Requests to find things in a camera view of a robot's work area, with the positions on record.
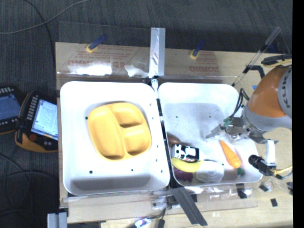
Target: black cable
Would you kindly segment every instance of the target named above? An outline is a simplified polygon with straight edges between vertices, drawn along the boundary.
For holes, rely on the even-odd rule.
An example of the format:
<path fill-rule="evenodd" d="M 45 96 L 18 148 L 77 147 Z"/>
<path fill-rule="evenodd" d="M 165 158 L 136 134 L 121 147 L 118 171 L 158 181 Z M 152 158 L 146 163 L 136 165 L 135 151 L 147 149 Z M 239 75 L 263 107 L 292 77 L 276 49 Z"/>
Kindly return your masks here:
<path fill-rule="evenodd" d="M 165 213 L 166 213 L 166 209 L 163 210 L 161 219 L 158 221 L 157 228 L 164 228 L 164 226 L 165 226 L 165 220 L 163 218 L 165 216 Z"/>
<path fill-rule="evenodd" d="M 35 11 L 39 15 L 39 17 L 41 18 L 42 22 L 45 23 L 44 18 L 42 17 L 41 13 L 39 12 L 37 7 L 33 3 L 31 3 L 28 0 L 22 0 L 22 1 L 27 2 L 29 5 L 31 5 L 35 9 Z M 51 37 L 51 32 L 50 32 L 46 23 L 44 24 L 44 26 L 47 29 L 47 34 L 48 34 L 48 38 L 49 38 L 49 42 L 50 42 L 50 46 L 51 46 L 51 53 L 52 53 L 52 57 L 53 57 L 53 64 L 54 64 L 54 67 L 56 67 L 55 52 L 54 52 L 54 49 L 53 49 L 53 40 L 52 40 L 52 37 Z"/>
<path fill-rule="evenodd" d="M 15 155 L 16 151 L 18 150 L 18 147 L 15 147 L 15 149 L 13 150 L 12 154 L 10 155 L 10 157 L 5 157 L 4 155 L 0 155 L 1 157 L 5 158 L 6 160 L 9 160 L 10 163 L 13 163 L 20 171 L 23 171 L 22 168 L 17 165 L 14 161 L 11 160 L 11 158 Z M 6 163 L 5 167 L 4 167 L 4 178 L 3 178 L 3 189 L 4 189 L 4 193 L 5 193 L 5 196 L 7 198 L 7 201 L 8 201 L 8 204 L 9 206 L 12 208 L 12 209 L 16 209 L 18 207 L 21 206 L 21 204 L 23 203 L 24 199 L 26 198 L 26 195 L 27 195 L 27 192 L 29 190 L 29 186 L 30 186 L 30 178 L 31 176 L 29 176 L 28 178 L 28 186 L 27 186 L 27 191 L 26 191 L 26 195 L 23 197 L 22 201 L 20 202 L 19 205 L 17 205 L 16 207 L 14 207 L 10 201 L 10 197 L 8 195 L 8 192 L 7 192 L 7 188 L 6 188 L 6 176 L 7 176 L 7 172 L 8 172 L 8 163 Z"/>
<path fill-rule="evenodd" d="M 158 218 L 160 218 L 160 217 L 163 217 L 164 215 L 165 215 L 165 212 L 166 212 L 166 208 L 164 208 L 162 211 L 161 211 L 161 213 L 159 213 L 159 214 L 157 214 L 157 215 L 155 215 L 155 216 L 150 216 L 150 217 L 147 217 L 148 219 L 158 219 Z"/>
<path fill-rule="evenodd" d="M 233 118 L 234 115 L 238 112 L 238 110 L 240 109 L 240 107 L 243 104 L 243 99 L 246 99 L 247 101 L 249 100 L 249 96 L 246 94 L 244 88 L 241 88 L 239 91 L 239 95 L 238 95 L 238 99 L 237 99 L 237 105 L 233 111 L 233 113 L 231 114 L 230 118 Z"/>
<path fill-rule="evenodd" d="M 71 7 L 73 7 L 73 6 L 77 5 L 77 4 L 80 4 L 80 3 L 88 2 L 88 1 L 91 1 L 91 0 L 82 0 L 82 1 L 75 2 L 75 3 L 71 4 L 71 5 L 69 5 L 68 7 L 66 7 L 64 10 L 62 10 L 60 13 L 58 13 L 54 17 L 50 18 L 49 20 L 47 20 L 47 21 L 45 21 L 43 23 L 40 23 L 40 24 L 37 24 L 37 25 L 33 25 L 33 26 L 28 27 L 28 28 L 19 29 L 19 30 L 16 30 L 16 31 L 11 31 L 11 32 L 1 32 L 0 31 L 0 35 L 15 34 L 15 33 L 19 33 L 19 32 L 23 32 L 23 31 L 29 30 L 29 29 L 34 29 L 34 28 L 40 27 L 40 26 L 42 26 L 44 24 L 48 24 L 49 22 L 53 21 L 54 19 L 56 19 L 57 17 L 59 17 L 61 14 L 63 14 L 64 12 L 66 12 Z"/>
<path fill-rule="evenodd" d="M 263 64 L 263 65 L 271 65 L 271 64 L 277 63 L 279 60 L 282 61 L 282 64 L 283 64 L 285 60 L 292 59 L 292 58 L 293 58 L 292 54 L 283 54 L 283 55 L 279 55 L 279 56 L 266 57 L 261 62 L 261 64 Z"/>
<path fill-rule="evenodd" d="M 8 209 L 8 210 L 0 211 L 0 218 L 11 214 L 17 214 L 23 221 L 27 222 L 28 227 L 33 228 L 30 220 L 27 217 L 20 214 L 21 211 L 24 211 L 24 209 Z"/>
<path fill-rule="evenodd" d="M 15 148 L 15 149 L 13 150 L 12 154 L 10 155 L 11 157 L 14 156 L 14 154 L 16 153 L 16 150 L 17 150 L 17 149 L 18 149 L 18 148 Z M 31 184 L 31 176 L 32 176 L 32 174 L 47 177 L 49 180 L 52 180 L 56 185 L 58 185 L 58 181 L 57 181 L 57 179 L 55 179 L 55 178 L 52 177 L 51 175 L 48 175 L 48 174 L 46 174 L 46 173 L 44 173 L 44 172 L 32 171 L 31 166 L 30 166 L 30 170 L 29 170 L 29 171 L 25 171 L 25 170 L 23 170 L 17 163 L 15 163 L 15 162 L 14 162 L 13 160 L 11 160 L 9 157 L 7 157 L 7 156 L 5 156 L 5 155 L 3 155 L 3 154 L 1 154 L 1 153 L 0 153 L 0 157 L 4 158 L 4 159 L 7 161 L 7 164 L 6 164 L 6 166 L 5 166 L 5 173 L 4 173 L 4 176 L 3 176 L 3 177 L 0 177 L 0 180 L 3 179 L 3 185 L 4 185 L 5 195 L 6 195 L 6 198 L 7 198 L 7 200 L 8 200 L 8 203 L 9 203 L 9 205 L 10 205 L 10 207 L 11 207 L 11 209 L 9 209 L 9 210 L 0 211 L 0 217 L 1 217 L 1 216 L 6 216 L 6 215 L 10 215 L 11 213 L 15 213 L 15 214 L 17 214 L 22 220 L 26 220 L 29 227 L 32 227 L 32 226 L 33 226 L 32 222 L 31 222 L 28 218 L 24 217 L 23 215 L 21 215 L 21 214 L 18 212 L 18 211 L 23 210 L 23 209 L 21 209 L 20 207 L 21 207 L 22 203 L 24 202 L 25 198 L 26 198 L 27 195 L 28 195 L 29 188 L 30 188 L 30 184 Z M 7 174 L 7 166 L 8 166 L 8 163 L 13 164 L 15 167 L 17 167 L 17 168 L 20 170 L 20 172 L 16 172 L 16 173 L 12 173 L 12 174 Z M 9 177 L 16 176 L 16 175 L 26 175 L 27 181 L 28 181 L 28 186 L 27 186 L 27 189 L 26 189 L 26 191 L 25 191 L 25 195 L 23 196 L 23 198 L 22 198 L 21 202 L 19 203 L 19 205 L 17 205 L 16 207 L 13 207 L 12 203 L 10 202 L 10 198 L 9 198 L 9 196 L 8 196 L 8 193 L 7 193 L 6 179 L 9 178 Z"/>

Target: wooden table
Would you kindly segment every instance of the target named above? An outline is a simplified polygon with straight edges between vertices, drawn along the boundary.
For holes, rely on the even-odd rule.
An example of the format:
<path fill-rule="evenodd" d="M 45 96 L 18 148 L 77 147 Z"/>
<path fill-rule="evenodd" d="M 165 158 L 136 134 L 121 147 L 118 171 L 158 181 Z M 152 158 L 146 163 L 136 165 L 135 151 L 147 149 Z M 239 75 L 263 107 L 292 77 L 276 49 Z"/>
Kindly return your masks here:
<path fill-rule="evenodd" d="M 56 43 L 56 61 L 57 70 L 79 50 L 80 44 L 72 43 Z M 189 50 L 166 49 L 165 69 L 168 75 L 181 76 L 201 76 L 221 77 L 223 82 L 231 84 L 236 76 L 240 75 L 245 65 L 253 58 L 254 53 L 241 52 L 201 52 L 203 59 L 200 65 L 189 64 Z M 264 54 L 260 61 L 273 56 L 272 54 Z M 263 68 L 264 72 L 270 71 L 269 68 Z M 65 74 L 57 74 L 57 90 L 61 86 L 71 80 L 87 80 L 81 76 L 66 76 Z M 248 95 L 253 92 L 252 86 L 257 85 L 260 76 L 257 71 L 250 71 L 242 80 L 242 86 L 246 89 Z M 58 127 L 61 130 L 60 121 L 60 98 L 58 103 Z M 276 144 L 276 163 L 278 168 L 285 168 L 292 164 L 292 131 L 288 129 L 276 129 L 264 135 L 266 138 L 279 140 Z M 260 155 L 265 154 L 265 147 L 257 144 Z M 62 144 L 59 135 L 59 177 L 60 177 L 60 201 L 61 206 L 68 208 L 68 224 L 100 222 L 103 228 L 127 228 L 141 217 L 154 215 L 159 210 L 153 210 L 151 194 L 129 193 L 125 195 L 102 195 L 100 197 L 89 198 L 68 198 L 67 190 L 62 181 Z M 198 196 L 197 206 L 201 210 L 203 217 L 210 228 L 277 228 L 277 227 L 293 227 L 293 196 L 288 193 L 285 185 L 277 182 L 268 182 L 272 184 L 271 191 L 263 191 L 258 186 L 260 183 L 252 185 L 252 194 L 249 199 L 238 200 L 221 200 L 207 202 Z M 272 205 L 271 200 L 277 201 L 277 206 Z M 168 209 L 164 217 L 165 227 L 185 228 L 194 227 L 181 208 Z M 157 227 L 157 220 L 145 226 L 147 228 Z"/>

